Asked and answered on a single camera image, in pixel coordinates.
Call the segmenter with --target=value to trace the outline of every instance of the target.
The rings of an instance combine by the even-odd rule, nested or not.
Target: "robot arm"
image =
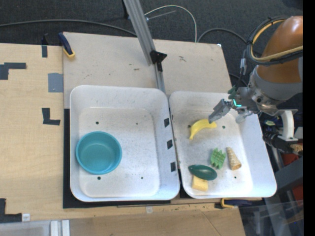
[[[260,58],[253,55],[252,46],[259,35],[274,23],[280,23]],[[266,134],[263,139],[271,146],[294,152],[293,114],[296,110],[279,110],[277,106],[303,91],[303,16],[274,18],[261,24],[249,37],[246,48],[249,60],[256,67],[247,87],[235,85],[229,90],[229,101],[222,99],[208,116],[209,123],[225,116],[231,109],[238,112],[240,123],[250,114],[264,112],[283,119],[283,134]],[[241,75],[246,69],[241,61]]]

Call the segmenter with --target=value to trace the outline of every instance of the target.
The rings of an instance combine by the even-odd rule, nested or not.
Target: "blue bowl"
[[[117,168],[122,159],[122,148],[111,134],[95,131],[79,140],[75,156],[84,170],[100,175]]]

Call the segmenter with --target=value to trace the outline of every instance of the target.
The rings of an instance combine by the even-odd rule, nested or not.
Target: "metal post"
[[[164,79],[162,70],[158,67],[157,63],[153,63],[150,57],[152,51],[156,51],[149,27],[144,16],[141,4],[139,0],[123,0],[127,8],[127,12],[130,16],[133,28],[137,34],[137,37],[140,42],[140,46],[144,53],[144,56],[147,60],[148,65],[154,64],[156,79],[157,79],[157,88],[165,92]]]

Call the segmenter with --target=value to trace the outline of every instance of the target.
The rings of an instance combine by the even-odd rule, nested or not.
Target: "white cable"
[[[195,20],[195,18],[193,17],[193,15],[192,15],[187,9],[185,9],[184,7],[181,7],[181,6],[178,6],[178,5],[165,5],[165,6],[156,8],[156,9],[154,9],[154,10],[151,10],[151,11],[145,13],[144,15],[146,16],[146,15],[148,15],[148,14],[154,12],[154,11],[157,11],[157,10],[159,10],[159,9],[163,9],[163,8],[166,8],[166,7],[177,7],[177,8],[183,9],[184,11],[186,11],[186,12],[189,13],[189,15],[190,15],[190,16],[192,17],[192,19],[193,19],[193,23],[194,23],[194,26],[195,26],[195,42],[197,42],[197,23],[196,23],[196,20]]]

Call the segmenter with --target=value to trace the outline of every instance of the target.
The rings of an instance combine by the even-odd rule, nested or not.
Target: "white tray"
[[[277,184],[257,115],[251,115],[237,124],[235,118],[238,114],[231,110],[216,120],[217,128],[202,129],[193,140],[189,140],[189,125],[208,118],[221,99],[227,100],[228,94],[177,91],[170,96],[174,139],[185,191],[196,199],[274,195]],[[226,156],[223,167],[216,170],[218,177],[208,181],[208,191],[192,189],[188,166],[203,164],[211,167],[212,150],[218,148],[226,152],[226,147],[233,148],[242,167],[230,170]]]
[[[104,175],[86,172],[75,158],[79,139],[97,130],[112,134],[123,151],[119,166]],[[180,188],[174,147],[168,101],[162,91],[108,86],[78,86],[72,90],[70,188],[77,199],[100,202],[174,198]]]

